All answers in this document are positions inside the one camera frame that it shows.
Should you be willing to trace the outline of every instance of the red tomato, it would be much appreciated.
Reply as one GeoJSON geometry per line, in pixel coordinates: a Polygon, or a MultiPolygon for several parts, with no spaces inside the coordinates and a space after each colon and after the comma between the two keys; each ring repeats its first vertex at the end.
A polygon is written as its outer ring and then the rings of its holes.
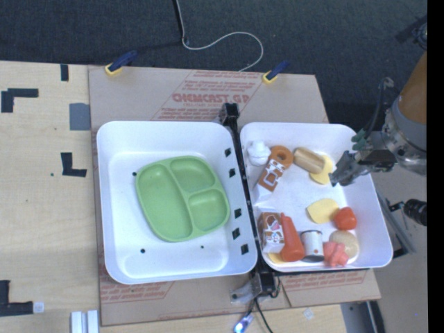
{"type": "Polygon", "coordinates": [[[353,230],[357,224],[355,213],[349,207],[341,208],[334,216],[333,221],[339,230],[353,230]]]}

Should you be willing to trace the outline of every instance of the white cable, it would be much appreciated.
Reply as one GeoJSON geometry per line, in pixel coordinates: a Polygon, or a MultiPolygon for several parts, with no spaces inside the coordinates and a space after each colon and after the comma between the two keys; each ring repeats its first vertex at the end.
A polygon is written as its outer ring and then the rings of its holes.
{"type": "Polygon", "coordinates": [[[224,40],[225,38],[230,37],[232,35],[248,35],[248,36],[254,38],[257,41],[257,43],[259,43],[259,46],[261,47],[261,53],[260,53],[260,56],[258,57],[258,59],[256,59],[256,61],[254,63],[252,63],[251,65],[246,66],[245,68],[243,68],[243,69],[241,69],[239,71],[245,71],[247,69],[250,69],[251,67],[254,67],[257,63],[260,62],[260,60],[264,56],[264,46],[262,45],[262,42],[260,41],[260,39],[257,38],[252,33],[243,32],[243,31],[236,31],[236,32],[228,33],[227,35],[224,35],[224,36],[220,37],[219,39],[215,40],[214,42],[212,42],[210,44],[207,44],[206,46],[202,46],[202,47],[190,47],[190,46],[187,46],[185,44],[185,25],[183,23],[182,11],[180,10],[179,0],[176,0],[176,6],[177,6],[177,9],[178,9],[180,26],[182,27],[182,37],[181,37],[182,45],[186,49],[188,49],[189,51],[202,51],[203,49],[210,48],[211,46],[214,46],[215,44],[219,43],[221,40],[224,40]]]}

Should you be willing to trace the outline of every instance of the white container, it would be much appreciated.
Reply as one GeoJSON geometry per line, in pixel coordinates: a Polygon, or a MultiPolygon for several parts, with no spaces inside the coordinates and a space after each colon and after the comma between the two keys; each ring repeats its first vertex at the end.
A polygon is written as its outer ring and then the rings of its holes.
{"type": "Polygon", "coordinates": [[[113,121],[100,127],[97,149],[105,266],[113,279],[141,284],[237,275],[253,269],[258,253],[226,128],[210,122],[113,121]],[[150,229],[133,173],[182,155],[201,157],[213,168],[228,197],[230,219],[214,232],[170,243],[150,229]]]}
{"type": "MultiPolygon", "coordinates": [[[[241,130],[241,143],[246,163],[246,175],[250,192],[259,179],[263,166],[253,166],[247,149],[253,142],[263,141],[268,147],[285,146],[291,152],[300,146],[320,155],[327,155],[336,164],[343,152],[352,148],[351,138],[355,132],[343,125],[329,123],[250,123],[241,130]]],[[[328,241],[336,230],[333,222],[322,225],[314,223],[306,208],[322,198],[333,198],[339,207],[350,206],[357,216],[357,227],[351,232],[359,241],[359,254],[350,258],[345,267],[329,267],[324,263],[271,261],[267,254],[266,263],[281,272],[331,271],[338,269],[377,268],[386,266],[393,256],[393,248],[377,194],[370,175],[360,176],[347,187],[320,185],[310,179],[306,170],[292,164],[281,177],[273,195],[262,203],[253,203],[255,216],[262,210],[274,209],[290,216],[299,232],[320,230],[323,241],[328,241]]]]}

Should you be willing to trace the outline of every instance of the orange toy food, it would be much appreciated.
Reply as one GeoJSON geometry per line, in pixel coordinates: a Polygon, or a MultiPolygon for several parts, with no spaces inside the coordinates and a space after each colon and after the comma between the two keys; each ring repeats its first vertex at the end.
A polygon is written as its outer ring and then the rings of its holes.
{"type": "Polygon", "coordinates": [[[293,163],[293,154],[284,146],[274,146],[268,158],[268,164],[253,188],[256,201],[268,199],[275,191],[285,169],[293,163]]]}
{"type": "Polygon", "coordinates": [[[324,248],[324,260],[330,266],[345,266],[348,261],[348,255],[345,253],[344,243],[335,243],[333,241],[325,242],[324,248]]]}
{"type": "Polygon", "coordinates": [[[298,231],[296,230],[291,217],[280,214],[282,230],[284,231],[284,248],[280,252],[280,256],[284,262],[297,262],[305,256],[304,246],[300,240],[298,231]]]}
{"type": "Polygon", "coordinates": [[[333,221],[339,230],[354,230],[357,224],[355,213],[350,207],[341,208],[334,215],[333,221]]]}

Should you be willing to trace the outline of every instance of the red toy food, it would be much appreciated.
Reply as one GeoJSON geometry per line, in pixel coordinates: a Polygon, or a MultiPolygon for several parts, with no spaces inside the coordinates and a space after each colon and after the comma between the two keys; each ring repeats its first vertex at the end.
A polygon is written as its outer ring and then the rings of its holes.
{"type": "Polygon", "coordinates": [[[348,261],[348,255],[345,253],[345,245],[328,241],[323,244],[324,260],[330,266],[345,266],[348,261]]]}
{"type": "Polygon", "coordinates": [[[284,262],[297,262],[305,256],[304,246],[300,240],[298,231],[296,231],[291,217],[287,217],[285,214],[281,213],[280,220],[285,241],[280,256],[284,262]]]}
{"type": "Polygon", "coordinates": [[[355,213],[350,207],[341,208],[334,215],[333,221],[339,230],[354,230],[357,224],[355,213]]]}

